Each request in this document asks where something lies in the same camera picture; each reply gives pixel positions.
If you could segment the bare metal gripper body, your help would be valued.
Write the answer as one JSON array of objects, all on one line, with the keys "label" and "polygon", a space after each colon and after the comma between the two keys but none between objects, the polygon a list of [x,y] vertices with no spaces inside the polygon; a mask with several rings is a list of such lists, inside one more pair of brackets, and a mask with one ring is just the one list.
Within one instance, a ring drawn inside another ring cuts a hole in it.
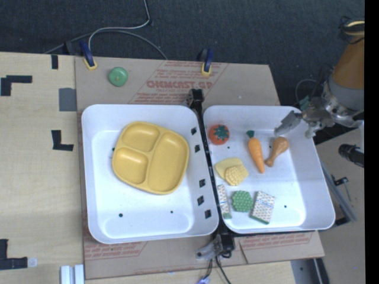
[{"label": "bare metal gripper body", "polygon": [[359,112],[347,108],[335,97],[308,97],[300,103],[303,120],[312,126],[332,127],[339,124],[348,128],[358,128],[364,124],[364,120],[355,119]]}]

